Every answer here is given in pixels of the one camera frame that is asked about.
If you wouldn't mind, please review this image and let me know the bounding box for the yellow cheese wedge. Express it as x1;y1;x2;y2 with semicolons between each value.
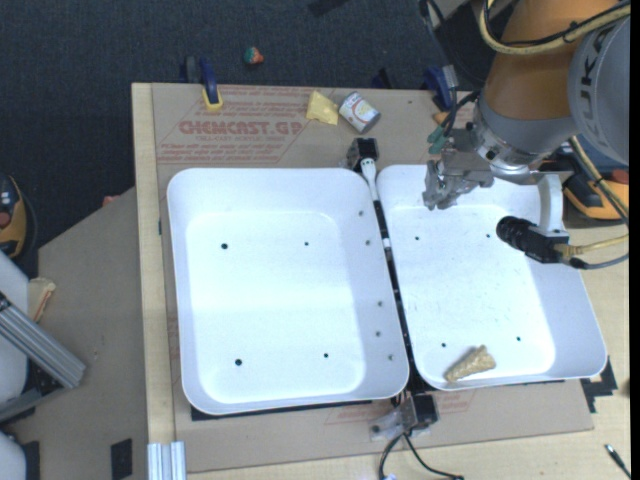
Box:
305;90;340;128

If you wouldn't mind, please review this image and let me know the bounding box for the white plastic tray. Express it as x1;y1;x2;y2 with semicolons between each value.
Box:
374;163;609;393
166;167;411;416

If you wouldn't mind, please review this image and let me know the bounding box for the beige toy sandwich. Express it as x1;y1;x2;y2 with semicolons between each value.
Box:
26;276;57;325

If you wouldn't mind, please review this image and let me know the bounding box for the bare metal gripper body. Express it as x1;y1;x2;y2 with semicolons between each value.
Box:
438;127;546;189

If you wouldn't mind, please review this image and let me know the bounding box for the small white can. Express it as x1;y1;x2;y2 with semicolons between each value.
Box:
338;91;382;135

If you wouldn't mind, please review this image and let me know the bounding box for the beige ice cream cone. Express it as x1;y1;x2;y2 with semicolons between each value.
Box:
443;344;498;384

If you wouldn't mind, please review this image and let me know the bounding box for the thin black and white rod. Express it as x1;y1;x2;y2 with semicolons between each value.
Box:
359;159;417;395

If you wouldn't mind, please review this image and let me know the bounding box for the brown cardboard board, red print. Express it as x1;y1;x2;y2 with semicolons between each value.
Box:
149;83;596;474

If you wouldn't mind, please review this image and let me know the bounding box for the black cylinder on white bracket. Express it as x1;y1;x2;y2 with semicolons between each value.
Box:
495;172;572;265

